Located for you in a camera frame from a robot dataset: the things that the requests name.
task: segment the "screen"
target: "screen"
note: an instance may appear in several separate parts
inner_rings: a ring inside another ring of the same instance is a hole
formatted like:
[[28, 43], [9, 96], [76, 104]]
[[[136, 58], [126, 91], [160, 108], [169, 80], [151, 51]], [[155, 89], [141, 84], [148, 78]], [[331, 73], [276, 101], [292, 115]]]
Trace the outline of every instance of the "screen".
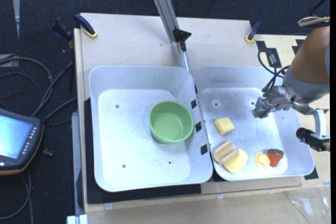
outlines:
[[0, 155], [17, 159], [33, 125], [0, 115]]

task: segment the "bowl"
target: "bowl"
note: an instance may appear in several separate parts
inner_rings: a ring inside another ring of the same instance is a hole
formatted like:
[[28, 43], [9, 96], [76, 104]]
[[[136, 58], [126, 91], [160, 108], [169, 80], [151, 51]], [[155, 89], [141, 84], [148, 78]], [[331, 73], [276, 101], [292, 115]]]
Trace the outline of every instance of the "bowl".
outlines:
[[156, 103], [149, 112], [148, 120], [152, 135], [165, 144], [184, 141], [194, 131], [193, 116], [176, 101]]

